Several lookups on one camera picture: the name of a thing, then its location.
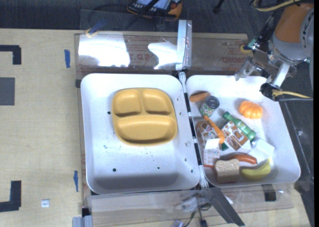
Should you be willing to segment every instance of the yellow divided plate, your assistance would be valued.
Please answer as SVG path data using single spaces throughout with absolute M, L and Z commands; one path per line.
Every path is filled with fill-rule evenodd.
M 173 140 L 177 134 L 173 104 L 159 89 L 118 91 L 112 100 L 112 117 L 116 135 L 128 145 L 159 145 Z

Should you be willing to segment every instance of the green bottle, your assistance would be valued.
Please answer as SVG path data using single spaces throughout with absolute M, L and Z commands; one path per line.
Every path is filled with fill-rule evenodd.
M 241 119 L 233 117 L 229 112 L 225 112 L 223 118 L 236 124 L 236 126 L 249 138 L 250 141 L 255 138 L 255 131 L 249 128 Z

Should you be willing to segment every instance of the table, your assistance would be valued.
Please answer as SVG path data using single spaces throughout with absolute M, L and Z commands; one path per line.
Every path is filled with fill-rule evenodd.
M 0 52 L 0 77 L 15 78 L 14 106 L 0 106 L 0 201 L 10 200 L 10 182 L 21 181 L 21 207 L 1 212 L 0 226 L 72 226 L 81 216 L 78 88 L 75 87 L 77 30 L 0 29 L 2 45 L 21 47 L 21 65 L 12 52 Z M 70 52 L 70 67 L 65 54 Z M 78 192 L 74 172 L 78 172 Z M 49 199 L 49 207 L 41 201 Z M 292 189 L 290 209 L 240 213 L 246 226 L 310 226 L 299 193 Z M 224 225 L 221 216 L 205 218 Z M 172 221 L 131 226 L 171 226 Z M 193 220 L 190 227 L 199 226 Z

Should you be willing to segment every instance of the white tray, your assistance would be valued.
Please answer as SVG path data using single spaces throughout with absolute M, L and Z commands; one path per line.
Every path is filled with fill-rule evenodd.
M 114 94 L 126 88 L 156 88 L 170 97 L 177 136 L 157 146 L 130 146 L 114 131 Z M 181 83 L 170 75 L 90 74 L 81 82 L 86 177 L 98 194 L 191 189 L 199 182 Z
M 266 98 L 259 91 L 260 86 L 265 81 L 265 78 L 255 76 L 235 81 L 234 76 L 212 75 L 194 75 L 186 81 L 186 89 L 189 96 L 197 91 L 208 91 L 219 99 L 220 106 L 210 117 L 217 126 L 222 128 L 228 122 L 222 117 L 228 111 L 231 115 L 242 119 L 250 128 L 255 130 L 257 137 L 275 147 L 272 171 L 268 176 L 259 181 L 250 181 L 244 177 L 240 177 L 236 183 L 220 184 L 216 180 L 214 168 L 205 167 L 206 178 L 214 186 L 227 187 L 291 183 L 300 177 L 300 166 L 280 105 L 278 102 Z M 255 120 L 243 117 L 238 112 L 239 105 L 243 100 L 260 104 L 264 109 L 263 117 Z M 202 118 L 198 110 L 199 104 L 199 102 L 190 103 L 194 121 Z

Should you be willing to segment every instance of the toy bread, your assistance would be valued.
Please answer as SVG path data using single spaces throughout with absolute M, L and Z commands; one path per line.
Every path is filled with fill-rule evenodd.
M 221 184 L 235 183 L 239 178 L 239 160 L 218 160 L 215 163 L 217 181 Z

